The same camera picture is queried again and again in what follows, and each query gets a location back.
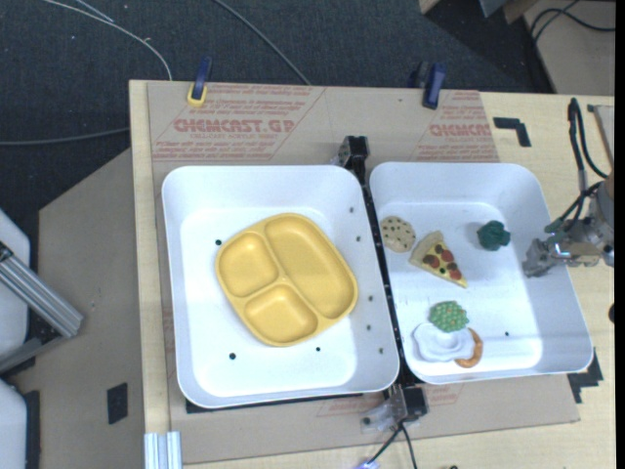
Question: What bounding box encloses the brown cardboard board red print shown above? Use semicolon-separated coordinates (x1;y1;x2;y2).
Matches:
146;81;582;466

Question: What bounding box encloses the orange curved toy food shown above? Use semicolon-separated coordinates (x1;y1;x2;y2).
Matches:
453;326;485;369

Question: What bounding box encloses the dark green broccoli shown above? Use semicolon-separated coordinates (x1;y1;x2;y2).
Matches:
476;220;513;252

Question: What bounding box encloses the green peas heap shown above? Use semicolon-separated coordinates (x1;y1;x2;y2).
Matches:
428;300;472;334

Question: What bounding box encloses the yellow divided plate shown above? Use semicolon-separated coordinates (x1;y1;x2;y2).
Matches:
214;211;360;349

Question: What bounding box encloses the yellow pizza slice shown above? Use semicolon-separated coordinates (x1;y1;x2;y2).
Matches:
408;230;470;290

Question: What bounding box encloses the beige chocolate chip biscuit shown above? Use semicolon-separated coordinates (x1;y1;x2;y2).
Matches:
379;215;418;255

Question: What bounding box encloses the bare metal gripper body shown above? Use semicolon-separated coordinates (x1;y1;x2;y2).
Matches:
550;211;616;269

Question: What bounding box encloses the white plastic tray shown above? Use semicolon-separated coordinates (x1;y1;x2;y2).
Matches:
160;163;401;409
368;160;596;386

